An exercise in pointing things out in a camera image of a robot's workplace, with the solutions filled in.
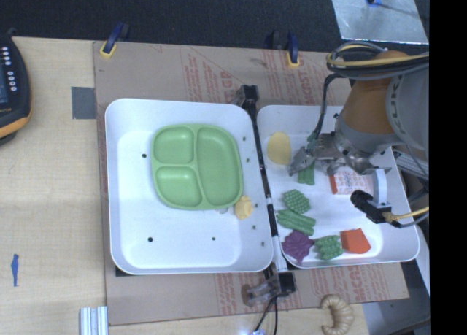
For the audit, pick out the green pea pods bunch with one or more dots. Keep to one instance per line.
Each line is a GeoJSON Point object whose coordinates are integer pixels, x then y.
{"type": "Point", "coordinates": [329, 247]}

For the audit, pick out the thin black and white rod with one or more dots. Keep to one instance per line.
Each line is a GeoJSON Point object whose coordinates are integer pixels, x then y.
{"type": "Point", "coordinates": [262, 165]}

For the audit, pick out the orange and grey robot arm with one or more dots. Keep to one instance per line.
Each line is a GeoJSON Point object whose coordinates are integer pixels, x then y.
{"type": "Point", "coordinates": [368, 107]}

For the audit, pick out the long green bean pods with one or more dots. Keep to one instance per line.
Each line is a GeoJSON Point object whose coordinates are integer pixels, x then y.
{"type": "Point", "coordinates": [296, 221]}

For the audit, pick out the yellow toy potato slice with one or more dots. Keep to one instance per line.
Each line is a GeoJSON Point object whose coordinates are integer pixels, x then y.
{"type": "Point", "coordinates": [279, 148]}

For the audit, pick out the white and orange carton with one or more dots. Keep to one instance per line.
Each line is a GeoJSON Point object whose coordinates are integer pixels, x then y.
{"type": "Point", "coordinates": [350, 182]}

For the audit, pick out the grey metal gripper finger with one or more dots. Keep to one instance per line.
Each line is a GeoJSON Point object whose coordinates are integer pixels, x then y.
{"type": "Point", "coordinates": [301, 160]}
{"type": "Point", "coordinates": [335, 168]}

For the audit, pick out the white plastic tray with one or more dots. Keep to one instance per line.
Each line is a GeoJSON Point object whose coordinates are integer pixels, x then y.
{"type": "Point", "coordinates": [182, 242]}
{"type": "Point", "coordinates": [335, 216]}

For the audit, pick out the small yellow toy pepper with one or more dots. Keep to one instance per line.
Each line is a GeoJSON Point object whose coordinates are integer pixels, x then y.
{"type": "Point", "coordinates": [243, 208]}

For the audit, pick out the green bumpy toy vegetable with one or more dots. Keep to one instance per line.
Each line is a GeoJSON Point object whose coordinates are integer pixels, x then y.
{"type": "Point", "coordinates": [296, 201]}

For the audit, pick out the black cylinder on white bracket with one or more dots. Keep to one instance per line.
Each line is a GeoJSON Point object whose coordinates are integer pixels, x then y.
{"type": "Point", "coordinates": [366, 204]}

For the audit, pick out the green divided plate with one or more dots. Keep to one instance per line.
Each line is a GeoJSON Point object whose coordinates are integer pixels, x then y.
{"type": "Point", "coordinates": [215, 165]}

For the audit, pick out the small green pea pod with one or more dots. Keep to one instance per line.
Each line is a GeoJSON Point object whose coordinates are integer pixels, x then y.
{"type": "Point", "coordinates": [307, 176]}

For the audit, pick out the purple toy leaf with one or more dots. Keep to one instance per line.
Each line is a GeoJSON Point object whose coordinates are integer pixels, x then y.
{"type": "Point", "coordinates": [296, 245]}

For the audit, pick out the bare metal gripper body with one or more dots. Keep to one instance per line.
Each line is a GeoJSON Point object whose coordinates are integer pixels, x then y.
{"type": "Point", "coordinates": [344, 158]}

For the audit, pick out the tan toy croissant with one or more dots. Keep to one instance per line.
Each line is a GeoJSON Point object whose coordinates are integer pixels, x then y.
{"type": "Point", "coordinates": [343, 313]}

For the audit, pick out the brown cardboard board red print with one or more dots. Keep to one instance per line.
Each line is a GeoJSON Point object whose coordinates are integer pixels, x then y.
{"type": "Point", "coordinates": [153, 67]}

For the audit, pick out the orange toy wedge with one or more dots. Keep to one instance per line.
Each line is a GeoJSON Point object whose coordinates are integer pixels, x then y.
{"type": "Point", "coordinates": [354, 241]}

